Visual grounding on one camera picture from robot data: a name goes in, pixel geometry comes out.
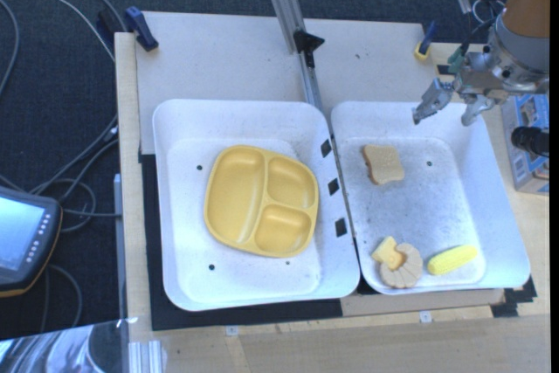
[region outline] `cardboard box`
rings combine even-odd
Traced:
[[[547,95],[510,97],[501,110],[514,187],[526,193],[549,195],[549,158],[518,149],[511,142],[511,134],[520,126],[549,129]]]

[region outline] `white tray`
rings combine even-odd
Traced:
[[[451,289],[519,287],[528,279],[528,255],[500,177],[485,122],[464,127],[465,106],[414,125],[405,102],[343,102],[332,127],[348,193],[364,279],[383,294]],[[374,185],[362,156],[368,143],[393,145],[404,166],[403,181]],[[425,260],[418,283],[408,289],[383,284],[370,254],[386,237],[410,243]],[[460,269],[433,276],[426,261],[455,245],[479,255]]]
[[[359,281],[349,220],[338,190],[334,154],[325,157],[328,124],[302,102],[167,100],[154,112],[162,232],[163,285],[178,307],[201,311],[294,300],[341,298]],[[229,146],[246,144],[305,163],[319,184],[320,205],[308,248],[275,259],[228,247],[204,223],[213,163]],[[335,222],[347,233],[338,236]]]

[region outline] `robotic arm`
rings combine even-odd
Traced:
[[[453,93],[466,103],[462,124],[502,104],[509,95],[546,93],[549,90],[550,0],[507,0],[490,26],[483,52],[467,52],[464,46],[449,58],[453,82],[436,78],[413,110],[418,124],[451,100]]]

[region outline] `wooden table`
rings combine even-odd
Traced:
[[[378,26],[384,30],[387,24]],[[410,30],[421,34],[420,26]],[[417,38],[407,39],[417,42]],[[378,47],[383,39],[379,39],[370,46],[383,53]],[[130,326],[131,341],[161,341],[166,371],[549,371],[549,198],[515,191],[499,108],[483,117],[537,291],[533,302],[518,304],[520,317],[493,317],[491,305],[505,300],[502,289],[351,294],[342,298],[342,318],[152,331],[138,162],[136,51],[140,47],[129,33],[117,33],[115,46],[128,316],[137,318]],[[436,65],[444,64],[455,48],[433,44],[431,58],[421,71],[435,75]],[[384,53],[390,58],[390,51]]]

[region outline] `yellow plate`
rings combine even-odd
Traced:
[[[318,199],[316,178],[303,163],[266,149],[231,146],[211,170],[204,221],[226,245],[292,257],[313,237]]]

